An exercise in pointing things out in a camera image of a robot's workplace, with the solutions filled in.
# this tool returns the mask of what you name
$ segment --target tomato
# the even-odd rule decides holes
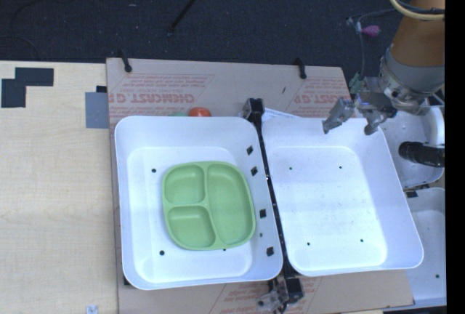
[[[189,116],[211,116],[208,108],[194,107],[189,110]]]

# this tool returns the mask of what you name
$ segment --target black fabric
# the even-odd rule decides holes
[[[388,0],[196,0],[169,36],[189,0],[0,0],[0,60],[104,63],[129,58],[342,67],[360,70],[359,38],[346,19],[391,9]],[[401,15],[366,18],[365,74],[379,58]]]

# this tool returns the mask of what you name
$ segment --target black clip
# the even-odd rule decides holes
[[[126,56],[126,52],[123,49],[118,50],[118,57],[123,60],[124,70],[127,73],[130,73],[132,71],[132,66],[129,64],[128,57]]]
[[[295,66],[299,66],[299,71],[300,71],[300,78],[301,79],[306,79],[307,78],[307,74],[305,73],[305,65],[304,63],[302,62],[302,60],[297,57],[293,62],[292,62],[293,65]]]

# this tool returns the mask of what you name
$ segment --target light wood surface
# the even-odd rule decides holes
[[[0,108],[0,313],[118,312],[108,129],[87,129],[85,93],[105,64],[0,62],[54,68],[25,108]]]

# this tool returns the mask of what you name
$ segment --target green plate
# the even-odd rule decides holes
[[[172,166],[162,181],[169,235],[181,247],[228,249],[255,231],[254,204],[242,171],[222,161]]]

